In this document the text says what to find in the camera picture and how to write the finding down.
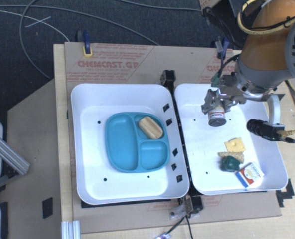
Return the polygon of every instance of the blue clamp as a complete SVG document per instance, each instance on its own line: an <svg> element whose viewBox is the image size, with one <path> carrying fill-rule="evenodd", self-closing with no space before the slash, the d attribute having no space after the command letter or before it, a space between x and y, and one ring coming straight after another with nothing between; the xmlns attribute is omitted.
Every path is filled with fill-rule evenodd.
<svg viewBox="0 0 295 239"><path fill-rule="evenodd" d="M87 31L83 31L83 39L84 39L83 55L87 58L90 58L93 53L92 53L89 34Z"/></svg>
<svg viewBox="0 0 295 239"><path fill-rule="evenodd" d="M230 41L224 37L223 40L222 40L222 46L223 46L223 60L225 60L225 56L226 56L226 51L227 51L227 48L228 48L228 45L230 44Z"/></svg>

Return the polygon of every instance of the blue plastic plate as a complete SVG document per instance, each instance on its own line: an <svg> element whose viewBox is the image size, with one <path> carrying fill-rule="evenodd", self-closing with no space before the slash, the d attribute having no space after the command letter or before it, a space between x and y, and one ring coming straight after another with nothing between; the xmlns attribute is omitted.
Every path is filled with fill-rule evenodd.
<svg viewBox="0 0 295 239"><path fill-rule="evenodd" d="M138 122L150 116L163 130L160 139L149 139ZM106 149L110 163L127 173L151 172L163 168L169 160L166 129L159 118L146 113L118 113L107 120Z"/></svg>

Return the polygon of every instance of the white cable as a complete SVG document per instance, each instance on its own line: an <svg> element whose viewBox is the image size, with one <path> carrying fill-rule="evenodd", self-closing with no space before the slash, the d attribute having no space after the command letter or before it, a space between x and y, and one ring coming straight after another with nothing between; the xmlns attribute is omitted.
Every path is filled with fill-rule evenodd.
<svg viewBox="0 0 295 239"><path fill-rule="evenodd" d="M22 17L22 14L19 14L19 13L14 13L14 12L11 12L11 11L6 11L6 10L0 10L0 12L4 12L4 13L9 13L9 14L12 14L12 15L16 15L16 16L20 16ZM65 36L60 30L58 30L57 28L55 28L54 26L52 25L49 25L48 23L46 22L43 22L39 19L36 19L36 18L32 18L32 17L29 17L29 16L25 16L26 18L30 18L32 20L35 20L35 21L38 21L39 23L42 23L42 24L45 24L46 26L49 26L51 27L53 30L57 31L59 34L61 34L68 42L70 42L69 38L67 36Z"/></svg>
<svg viewBox="0 0 295 239"><path fill-rule="evenodd" d="M265 5L267 5L270 1L272 1L272 0L267 0L267 1L265 1L265 2L262 4L261 8L263 8Z"/></svg>

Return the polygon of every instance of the label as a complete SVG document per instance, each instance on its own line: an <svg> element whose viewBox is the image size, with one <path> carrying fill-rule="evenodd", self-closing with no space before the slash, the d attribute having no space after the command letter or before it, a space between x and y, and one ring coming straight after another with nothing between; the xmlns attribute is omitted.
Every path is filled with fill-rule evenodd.
<svg viewBox="0 0 295 239"><path fill-rule="evenodd" d="M210 126L222 126L226 123L224 108L218 105L208 112L208 124Z"/></svg>
<svg viewBox="0 0 295 239"><path fill-rule="evenodd" d="M67 65L67 82L125 83L152 52L153 46L92 44L93 55L83 54Z"/></svg>

